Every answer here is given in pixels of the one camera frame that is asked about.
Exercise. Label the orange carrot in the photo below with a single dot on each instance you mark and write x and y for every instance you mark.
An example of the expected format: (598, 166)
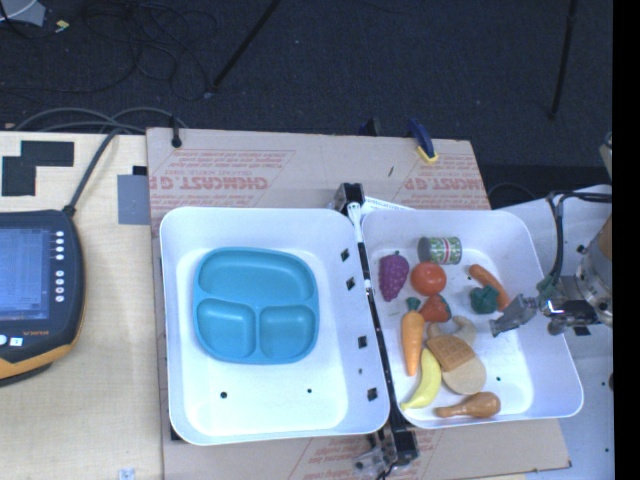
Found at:
(412, 338)

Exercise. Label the brown waffle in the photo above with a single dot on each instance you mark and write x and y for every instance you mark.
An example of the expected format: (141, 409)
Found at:
(450, 352)

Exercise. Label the beige croissant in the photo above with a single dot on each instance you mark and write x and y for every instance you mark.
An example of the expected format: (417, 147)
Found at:
(466, 329)

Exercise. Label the orange round fruit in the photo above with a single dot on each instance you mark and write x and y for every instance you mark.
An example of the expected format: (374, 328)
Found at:
(428, 279)

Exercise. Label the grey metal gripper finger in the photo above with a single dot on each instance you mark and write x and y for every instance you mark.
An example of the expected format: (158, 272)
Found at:
(515, 314)
(558, 327)

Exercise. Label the purple grapes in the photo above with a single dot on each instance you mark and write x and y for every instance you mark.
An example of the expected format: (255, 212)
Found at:
(393, 275)

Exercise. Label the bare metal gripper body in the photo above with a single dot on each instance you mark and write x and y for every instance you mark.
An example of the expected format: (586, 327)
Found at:
(575, 308)

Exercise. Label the brown cardboard board red print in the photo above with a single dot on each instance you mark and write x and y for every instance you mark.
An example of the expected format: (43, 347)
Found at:
(300, 173)

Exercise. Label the red strawberry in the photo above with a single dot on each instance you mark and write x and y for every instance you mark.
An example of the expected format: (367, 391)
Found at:
(436, 310)

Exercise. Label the white plastic tray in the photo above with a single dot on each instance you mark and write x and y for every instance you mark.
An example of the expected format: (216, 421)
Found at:
(530, 368)
(280, 408)

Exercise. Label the green and red can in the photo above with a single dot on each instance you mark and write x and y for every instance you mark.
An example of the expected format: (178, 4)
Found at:
(442, 250)

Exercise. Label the orange sausage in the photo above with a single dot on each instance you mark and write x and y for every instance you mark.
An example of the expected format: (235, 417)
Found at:
(487, 279)

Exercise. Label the thin black and white rod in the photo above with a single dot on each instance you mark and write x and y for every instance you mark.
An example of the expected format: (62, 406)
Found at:
(372, 308)

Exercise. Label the blue divided plate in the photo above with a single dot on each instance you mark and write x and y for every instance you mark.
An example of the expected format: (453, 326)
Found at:
(255, 278)

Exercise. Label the yellow banana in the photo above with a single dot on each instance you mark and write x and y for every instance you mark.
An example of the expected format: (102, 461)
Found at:
(429, 383)

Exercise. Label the beige bread slice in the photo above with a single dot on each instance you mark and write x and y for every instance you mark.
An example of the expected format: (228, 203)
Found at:
(470, 379)

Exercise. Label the brown chicken drumstick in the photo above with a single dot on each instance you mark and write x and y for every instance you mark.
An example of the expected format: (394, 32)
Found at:
(481, 404)

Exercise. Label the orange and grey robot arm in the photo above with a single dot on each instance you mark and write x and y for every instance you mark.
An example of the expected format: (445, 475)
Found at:
(600, 263)

